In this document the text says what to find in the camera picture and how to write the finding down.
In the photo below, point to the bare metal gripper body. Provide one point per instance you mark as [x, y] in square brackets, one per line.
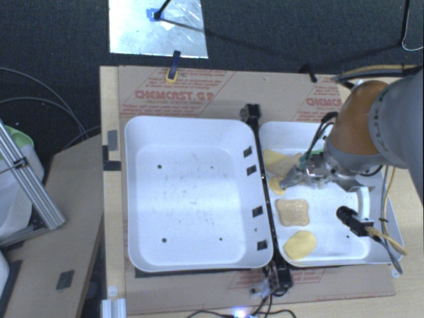
[326, 172]

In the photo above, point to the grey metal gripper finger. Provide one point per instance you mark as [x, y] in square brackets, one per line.
[291, 177]

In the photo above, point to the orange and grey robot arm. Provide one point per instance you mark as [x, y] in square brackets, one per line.
[394, 118]

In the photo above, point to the small round yellow biscuit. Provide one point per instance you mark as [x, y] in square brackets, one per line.
[274, 185]

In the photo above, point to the thin black rod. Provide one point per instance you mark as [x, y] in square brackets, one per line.
[266, 194]

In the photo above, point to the tan toast bread slice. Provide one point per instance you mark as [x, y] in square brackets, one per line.
[293, 212]

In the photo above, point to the white plastic tray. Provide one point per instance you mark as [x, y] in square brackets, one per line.
[331, 240]
[185, 204]

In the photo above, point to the yellow oval potato chip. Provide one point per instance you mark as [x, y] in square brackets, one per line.
[299, 245]

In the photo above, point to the brown cardboard board red print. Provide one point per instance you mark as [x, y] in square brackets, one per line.
[205, 88]

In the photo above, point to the black cylinder on white bracket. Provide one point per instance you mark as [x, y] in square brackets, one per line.
[354, 222]

